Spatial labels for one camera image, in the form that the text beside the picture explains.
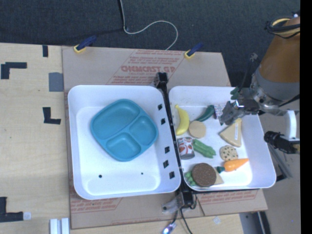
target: blue clamp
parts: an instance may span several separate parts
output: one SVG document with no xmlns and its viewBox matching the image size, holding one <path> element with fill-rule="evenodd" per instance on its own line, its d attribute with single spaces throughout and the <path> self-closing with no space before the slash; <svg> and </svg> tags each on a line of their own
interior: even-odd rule
<svg viewBox="0 0 312 234">
<path fill-rule="evenodd" d="M 195 54 L 196 51 L 198 51 L 201 47 L 203 46 L 203 44 L 200 42 L 198 44 L 196 44 L 192 49 L 186 51 L 184 53 L 184 57 L 186 59 L 190 59 L 193 57 L 193 55 Z"/>
<path fill-rule="evenodd" d="M 97 40 L 96 36 L 88 37 L 87 39 L 83 40 L 80 44 L 76 45 L 74 47 L 74 51 L 79 54 L 79 53 L 81 53 L 81 52 L 83 52 L 85 50 L 85 47 L 90 46 L 96 40 Z"/>
</svg>

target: cardboard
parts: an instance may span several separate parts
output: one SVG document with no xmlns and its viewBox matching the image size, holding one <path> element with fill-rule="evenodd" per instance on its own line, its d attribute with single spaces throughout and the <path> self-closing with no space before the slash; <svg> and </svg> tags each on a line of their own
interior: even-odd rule
<svg viewBox="0 0 312 234">
<path fill-rule="evenodd" d="M 168 90 L 178 85 L 230 86 L 220 53 L 197 52 L 185 59 L 182 51 L 87 48 L 81 54 L 72 47 L 62 48 L 65 123 L 70 181 L 71 228 L 88 228 L 138 222 L 171 220 L 161 205 L 175 193 L 85 200 L 73 187 L 68 91 L 76 85 L 150 85 L 157 72 L 166 72 Z M 185 217 L 213 216 L 267 209 L 262 190 L 198 194 L 194 210 Z"/>
</svg>

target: white cable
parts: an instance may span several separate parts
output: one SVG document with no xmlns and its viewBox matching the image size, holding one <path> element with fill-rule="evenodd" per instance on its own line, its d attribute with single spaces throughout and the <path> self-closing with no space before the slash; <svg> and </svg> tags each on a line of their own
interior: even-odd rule
<svg viewBox="0 0 312 234">
<path fill-rule="evenodd" d="M 152 22 L 151 24 L 147 25 L 145 28 L 143 28 L 143 29 L 141 29 L 141 30 L 139 30 L 139 31 L 136 31 L 136 32 L 128 32 L 128 31 L 126 30 L 126 25 L 125 25 L 125 15 L 124 15 L 124 12 L 123 12 L 122 0 L 119 0 L 119 1 L 120 1 L 121 13 L 122 13 L 122 19 L 123 19 L 123 31 L 124 31 L 125 33 L 127 33 L 128 35 L 135 35 L 135 34 L 138 34 L 138 33 L 143 32 L 144 30 L 146 30 L 147 28 L 149 28 L 149 27 L 152 26 L 153 24 L 156 24 L 156 23 L 159 23 L 159 22 L 163 22 L 163 23 L 168 23 L 168 24 L 170 24 L 170 25 L 175 29 L 175 33 L 176 33 L 176 34 L 175 34 L 175 40 L 174 40 L 174 42 L 173 42 L 168 48 L 166 48 L 166 50 L 169 50 L 169 49 L 176 43 L 177 38 L 178 38 L 178 30 L 177 30 L 176 26 L 175 26 L 173 23 L 169 22 L 169 21 L 158 20 L 158 21 Z"/>
</svg>

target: table surface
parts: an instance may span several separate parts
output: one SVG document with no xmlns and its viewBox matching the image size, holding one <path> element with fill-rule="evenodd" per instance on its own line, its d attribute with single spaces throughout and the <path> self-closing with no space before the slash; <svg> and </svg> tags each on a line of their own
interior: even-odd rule
<svg viewBox="0 0 312 234">
<path fill-rule="evenodd" d="M 48 74 L 62 73 L 60 46 L 0 44 L 0 63 L 27 62 L 0 80 L 0 196 L 7 212 L 30 212 L 31 220 L 0 223 L 1 233 L 48 233 L 49 220 L 70 217 L 64 92 L 50 92 Z M 44 124 L 43 107 L 60 125 Z M 239 214 L 188 218 L 193 233 L 242 234 Z M 188 233 L 179 219 L 174 233 Z M 70 233 L 161 233 L 169 221 L 71 230 Z"/>
</svg>

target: dark fabric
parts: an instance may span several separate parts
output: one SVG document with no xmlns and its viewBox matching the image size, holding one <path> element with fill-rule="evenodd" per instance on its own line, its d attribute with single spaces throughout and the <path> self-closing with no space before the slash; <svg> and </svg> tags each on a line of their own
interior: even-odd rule
<svg viewBox="0 0 312 234">
<path fill-rule="evenodd" d="M 167 20 L 179 31 L 171 50 L 221 52 L 233 86 L 240 85 L 251 53 L 261 59 L 273 36 L 264 27 L 291 16 L 300 0 L 122 0 L 126 25 L 138 31 Z M 0 42 L 76 45 L 98 35 L 93 46 L 166 49 L 176 37 L 158 23 L 137 35 L 122 30 L 117 0 L 0 0 Z"/>
</svg>

